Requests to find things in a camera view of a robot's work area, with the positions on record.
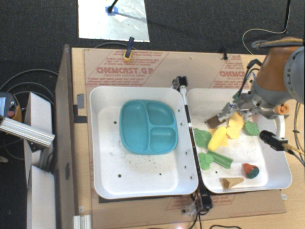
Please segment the toy food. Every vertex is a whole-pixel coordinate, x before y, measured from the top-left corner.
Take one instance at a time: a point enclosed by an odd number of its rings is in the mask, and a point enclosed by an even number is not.
[[[201,169],[208,170],[210,168],[210,163],[214,161],[213,156],[205,153],[200,153],[198,156]]]
[[[242,177],[229,177],[229,178],[222,178],[221,185],[224,189],[228,189],[234,187],[235,185],[242,183],[244,179]]]
[[[207,154],[213,156],[215,163],[217,163],[217,164],[219,164],[222,167],[227,168],[227,169],[231,168],[231,164],[233,162],[233,160],[231,158],[220,155],[220,154],[215,153],[213,151],[208,151]]]
[[[229,136],[229,138],[231,139],[237,139],[239,138],[239,129],[236,126],[229,126],[227,128],[227,134]]]
[[[258,173],[259,169],[257,166],[248,163],[244,164],[244,174],[247,178],[253,179],[254,177],[257,177]]]
[[[238,130],[241,130],[244,126],[243,117],[238,112],[235,112],[230,117],[228,126],[235,126]]]
[[[220,146],[223,139],[226,138],[226,134],[227,134],[227,128],[225,126],[221,126],[217,128],[217,130],[212,135],[212,138],[208,144],[208,149],[215,151]]]
[[[248,135],[258,135],[259,134],[257,124],[254,122],[247,121],[244,124],[244,129]]]
[[[197,128],[195,129],[195,143],[198,147],[208,147],[211,138],[211,133],[199,130]]]

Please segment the teal plate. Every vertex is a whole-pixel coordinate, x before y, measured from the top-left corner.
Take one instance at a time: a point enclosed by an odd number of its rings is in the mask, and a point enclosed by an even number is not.
[[[131,100],[123,105],[120,134],[125,148],[142,155],[166,154],[177,146],[178,141],[172,109],[150,100]]]

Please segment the toy ice cream cone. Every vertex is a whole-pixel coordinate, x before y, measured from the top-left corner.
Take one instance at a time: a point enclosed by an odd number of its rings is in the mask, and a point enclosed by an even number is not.
[[[241,182],[243,182],[244,179],[242,177],[229,177],[229,178],[222,178],[221,179],[221,185],[224,189],[231,188]]]

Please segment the electrical wire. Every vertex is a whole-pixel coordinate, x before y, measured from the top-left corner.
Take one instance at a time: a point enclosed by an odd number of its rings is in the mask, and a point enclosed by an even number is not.
[[[294,130],[293,130],[293,132],[294,132],[294,136],[295,136],[296,148],[299,149],[299,150],[302,150],[304,152],[304,149],[301,147],[299,139],[298,139],[298,136],[297,136],[299,131],[296,129],[296,121],[297,121],[297,116],[298,116],[298,113],[299,113],[299,110],[300,110],[300,105],[301,104],[299,102],[296,102],[296,105],[295,105],[295,117],[294,117]],[[300,154],[300,159],[304,163],[304,159],[303,159],[301,154]]]
[[[199,212],[198,212],[198,220],[199,220],[200,229],[202,229],[201,218],[200,218],[200,213]]]
[[[270,48],[270,47],[293,47],[304,46],[304,39],[280,39],[275,41],[256,41],[251,44],[252,48]]]
[[[47,73],[51,73],[54,74],[56,76],[58,76],[58,73],[54,72],[54,71],[50,71],[50,70],[46,70],[46,69],[32,69],[32,70],[26,70],[23,72],[20,72],[14,76],[12,76],[10,79],[8,79],[1,87],[0,87],[0,91],[3,89],[4,86],[6,86],[6,84],[8,84],[10,81],[14,80],[16,77],[26,74],[26,73],[30,73],[30,72],[47,72]]]
[[[4,147],[4,149],[5,149],[5,151],[8,153],[8,155],[11,156],[12,158],[17,159],[17,160],[20,160],[20,161],[24,160],[24,158],[19,158],[19,157],[15,156],[15,155],[12,155],[12,154],[8,151],[8,149],[7,149],[6,146]]]
[[[284,28],[281,32],[270,31],[270,30],[261,29],[261,28],[253,28],[253,29],[247,30],[247,31],[243,34],[243,36],[242,36],[243,45],[244,45],[244,47],[247,49],[247,51],[248,51],[250,54],[253,54],[253,53],[249,50],[249,48],[246,46],[246,44],[245,44],[245,42],[244,42],[244,36],[245,36],[247,33],[251,32],[251,31],[264,31],[264,32],[268,32],[268,33],[280,35],[280,34],[284,34],[284,33],[287,32],[287,26],[288,26],[288,22],[289,22],[290,9],[291,9],[291,8],[290,8],[290,2],[288,2],[288,3],[289,3],[289,7],[288,7],[287,18],[286,18],[286,21],[285,21],[285,28]]]
[[[119,46],[127,47],[127,44],[125,44],[123,42],[104,42],[104,43],[101,43],[101,44],[95,46],[94,48],[100,48],[100,47],[104,47],[104,46],[108,46],[108,45],[119,45]]]
[[[48,163],[49,163],[49,158],[50,158],[50,156],[53,155],[54,153],[55,153],[55,151],[53,151],[52,153],[50,153],[50,154],[48,155],[47,163],[46,163],[47,165],[48,165]]]
[[[245,42],[244,42],[244,36],[245,36],[247,33],[251,32],[251,31],[264,31],[264,32],[272,33],[272,34],[284,34],[284,33],[287,31],[287,29],[285,29],[285,30],[283,30],[283,31],[281,31],[281,32],[275,32],[275,31],[270,31],[270,30],[265,30],[265,29],[260,29],[260,28],[254,28],[254,29],[247,30],[247,31],[243,34],[242,41],[243,41],[243,45],[244,45],[244,47],[247,49],[247,51],[248,51],[250,54],[253,54],[253,53],[249,50],[249,48],[246,46],[246,44],[245,44]]]
[[[284,144],[282,144],[282,145],[283,145],[283,147],[284,147],[285,149],[292,150],[292,151],[296,151],[296,152],[298,152],[298,153],[300,153],[300,154],[302,154],[302,155],[305,155],[305,153],[304,153],[302,150],[299,150],[299,149],[297,149],[297,148],[295,148],[295,147],[289,145],[288,143],[284,143]]]
[[[11,90],[13,90],[14,88],[18,87],[18,86],[21,86],[21,85],[36,85],[36,86],[39,86],[39,87],[42,87],[43,89],[45,89],[51,96],[52,98],[54,99],[54,95],[53,93],[47,88],[45,87],[44,85],[40,84],[40,83],[36,83],[36,82],[22,82],[22,83],[18,83],[14,86],[12,86],[9,90],[7,90],[7,92],[10,92]]]
[[[244,79],[243,79],[243,82],[242,82],[242,85],[240,87],[240,89],[238,90],[238,97],[240,96],[240,94],[242,94],[242,91],[243,91],[243,88],[244,88],[244,85],[246,84],[247,80],[249,79],[251,73],[254,71],[254,70],[258,70],[258,68],[253,68],[251,69],[255,64],[258,64],[259,66],[262,65],[262,63],[259,61],[259,60],[252,60],[248,63],[247,65],[247,70],[246,70],[246,73],[244,74]]]
[[[305,167],[305,163],[300,159],[300,157],[298,155],[296,155],[295,152],[293,152],[293,151],[289,152],[289,151],[288,151],[288,153],[290,153],[291,155],[296,157],[298,159],[298,161],[300,161],[301,164]]]
[[[20,160],[20,161],[24,160],[24,158],[17,157],[17,156],[15,156],[15,155],[13,155],[13,154],[10,153],[10,151],[9,151],[9,150],[7,149],[7,147],[6,147],[5,138],[2,139],[2,146],[4,147],[5,151],[7,152],[7,154],[8,154],[10,157],[12,157],[12,158],[14,158],[14,159],[17,159],[17,160]]]
[[[239,226],[222,226],[222,225],[212,225],[212,226],[210,227],[210,229],[212,229],[212,228],[214,228],[214,227],[242,229],[242,228],[239,227]]]
[[[195,218],[194,222],[192,223],[191,227],[189,227],[189,229],[192,229],[195,226],[198,216],[199,216],[199,213],[196,214],[196,218]]]
[[[14,95],[17,96],[19,94],[29,94],[29,93],[34,93],[34,94],[36,94],[36,95],[38,95],[40,97],[43,97],[44,99],[49,101],[51,105],[54,105],[54,102],[50,98],[48,98],[46,95],[38,93],[38,92],[34,92],[34,91],[22,91],[22,92],[15,93]]]
[[[12,145],[12,144],[15,144],[15,143],[18,143],[18,142],[21,142],[21,141],[22,141],[22,139],[17,140],[17,141],[14,141],[14,142],[11,142],[11,143],[7,143],[7,144],[5,144],[5,145],[0,146],[0,148],[7,147],[7,146],[9,146],[9,145]]]

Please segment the yellow toy corn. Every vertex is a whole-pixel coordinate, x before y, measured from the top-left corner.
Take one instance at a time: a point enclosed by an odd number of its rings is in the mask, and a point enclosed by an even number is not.
[[[227,128],[225,126],[219,127],[212,136],[208,144],[208,149],[215,151],[220,146],[222,140],[226,137],[226,135]]]

